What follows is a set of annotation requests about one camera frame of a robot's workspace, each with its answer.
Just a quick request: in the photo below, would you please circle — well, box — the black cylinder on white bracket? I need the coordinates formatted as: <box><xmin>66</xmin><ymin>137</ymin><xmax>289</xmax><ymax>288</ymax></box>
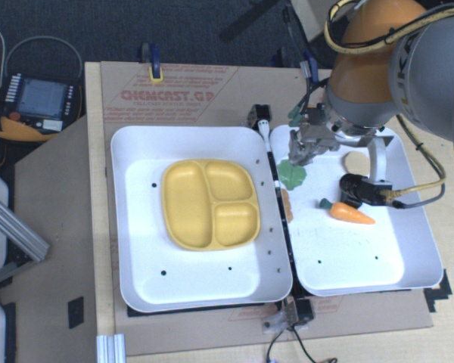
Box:
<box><xmin>338</xmin><ymin>134</ymin><xmax>395</xmax><ymax>208</ymax></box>

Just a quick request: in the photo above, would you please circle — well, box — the thin black and white rod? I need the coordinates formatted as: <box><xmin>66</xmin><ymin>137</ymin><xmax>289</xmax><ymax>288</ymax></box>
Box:
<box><xmin>257</xmin><ymin>121</ymin><xmax>297</xmax><ymax>299</ymax></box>

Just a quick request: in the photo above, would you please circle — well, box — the brown cardboard board red print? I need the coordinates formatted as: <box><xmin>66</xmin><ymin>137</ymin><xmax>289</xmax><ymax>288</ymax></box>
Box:
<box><xmin>100</xmin><ymin>60</ymin><xmax>435</xmax><ymax>357</ymax></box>

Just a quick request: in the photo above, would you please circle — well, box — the white plastic tray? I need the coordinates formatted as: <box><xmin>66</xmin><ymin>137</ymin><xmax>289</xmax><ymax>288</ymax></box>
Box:
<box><xmin>110</xmin><ymin>125</ymin><xmax>294</xmax><ymax>313</ymax></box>
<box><xmin>269</xmin><ymin>123</ymin><xmax>445</xmax><ymax>298</ymax></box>

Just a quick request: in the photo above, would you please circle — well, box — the yellow divided plate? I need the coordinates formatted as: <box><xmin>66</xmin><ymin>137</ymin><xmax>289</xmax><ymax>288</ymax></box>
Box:
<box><xmin>160</xmin><ymin>158</ymin><xmax>262</xmax><ymax>252</ymax></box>

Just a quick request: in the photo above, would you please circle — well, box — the black block with thin wires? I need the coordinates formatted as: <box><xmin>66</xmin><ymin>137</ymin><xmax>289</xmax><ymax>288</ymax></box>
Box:
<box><xmin>248</xmin><ymin>104</ymin><xmax>271</xmax><ymax>129</ymax></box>
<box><xmin>263</xmin><ymin>297</ymin><xmax>316</xmax><ymax>333</ymax></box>

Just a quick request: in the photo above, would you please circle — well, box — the orange toy slice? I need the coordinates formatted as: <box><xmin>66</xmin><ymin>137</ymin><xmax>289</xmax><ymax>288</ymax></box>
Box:
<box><xmin>281</xmin><ymin>188</ymin><xmax>295</xmax><ymax>224</ymax></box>

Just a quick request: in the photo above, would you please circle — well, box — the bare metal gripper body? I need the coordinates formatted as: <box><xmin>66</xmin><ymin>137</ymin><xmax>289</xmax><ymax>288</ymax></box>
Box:
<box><xmin>299</xmin><ymin>104</ymin><xmax>383</xmax><ymax>153</ymax></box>

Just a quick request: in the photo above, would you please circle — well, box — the green toy broccoli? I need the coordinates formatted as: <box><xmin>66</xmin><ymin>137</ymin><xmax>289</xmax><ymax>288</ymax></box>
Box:
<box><xmin>275</xmin><ymin>159</ymin><xmax>308</xmax><ymax>192</ymax></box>

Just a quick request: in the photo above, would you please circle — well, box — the orange toy carrot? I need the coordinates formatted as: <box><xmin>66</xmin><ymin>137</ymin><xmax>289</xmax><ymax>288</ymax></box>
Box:
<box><xmin>319</xmin><ymin>197</ymin><xmax>376</xmax><ymax>226</ymax></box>

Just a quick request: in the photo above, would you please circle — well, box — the beige round biscuit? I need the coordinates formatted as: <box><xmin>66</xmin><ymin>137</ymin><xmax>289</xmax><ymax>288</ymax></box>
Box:
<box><xmin>343</xmin><ymin>150</ymin><xmax>371</xmax><ymax>174</ymax></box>

